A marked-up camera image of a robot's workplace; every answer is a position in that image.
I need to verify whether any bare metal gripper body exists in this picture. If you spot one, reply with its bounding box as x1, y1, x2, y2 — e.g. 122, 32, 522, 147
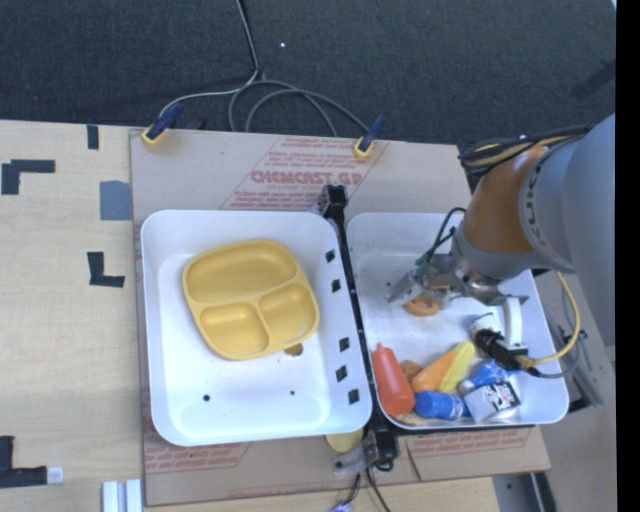
412, 253, 529, 307

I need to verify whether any blue and silver bottle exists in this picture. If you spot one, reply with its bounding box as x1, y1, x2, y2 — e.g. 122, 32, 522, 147
456, 359, 509, 397

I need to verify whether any white plastic tray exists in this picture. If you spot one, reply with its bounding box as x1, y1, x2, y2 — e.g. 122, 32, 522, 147
139, 208, 374, 448
345, 211, 571, 432

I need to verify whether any yellow corn cob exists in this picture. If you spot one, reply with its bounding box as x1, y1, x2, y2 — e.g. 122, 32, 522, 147
438, 341, 477, 395

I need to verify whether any thin black rod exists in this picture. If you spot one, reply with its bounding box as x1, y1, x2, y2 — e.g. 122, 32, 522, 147
333, 204, 387, 434

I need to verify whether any orange doughnut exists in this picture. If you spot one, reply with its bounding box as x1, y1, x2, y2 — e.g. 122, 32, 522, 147
404, 294, 443, 318

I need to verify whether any red ketchup bottle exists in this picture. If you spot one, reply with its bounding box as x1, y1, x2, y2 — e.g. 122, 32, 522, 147
370, 342, 417, 417

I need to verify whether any black cylinder on white bracket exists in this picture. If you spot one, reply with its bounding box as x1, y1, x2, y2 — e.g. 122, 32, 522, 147
473, 296, 532, 372

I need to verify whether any yellow divided plate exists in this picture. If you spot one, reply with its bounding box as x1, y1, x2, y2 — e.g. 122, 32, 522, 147
181, 238, 322, 362

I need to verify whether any black block with thin wires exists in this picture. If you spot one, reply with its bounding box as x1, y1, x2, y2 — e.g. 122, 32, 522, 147
321, 183, 350, 220
371, 425, 401, 465

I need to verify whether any grey milk carton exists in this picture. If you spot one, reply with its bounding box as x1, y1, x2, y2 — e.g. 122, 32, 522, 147
463, 380, 523, 423

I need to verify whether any brown cardboard board red print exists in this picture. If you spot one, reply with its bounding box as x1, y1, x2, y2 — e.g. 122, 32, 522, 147
128, 128, 552, 507

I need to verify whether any orange carrot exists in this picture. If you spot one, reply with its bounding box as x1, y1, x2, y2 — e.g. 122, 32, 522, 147
410, 349, 458, 394

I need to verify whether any yellow oval toy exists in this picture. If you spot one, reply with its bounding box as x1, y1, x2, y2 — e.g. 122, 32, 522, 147
325, 427, 365, 454

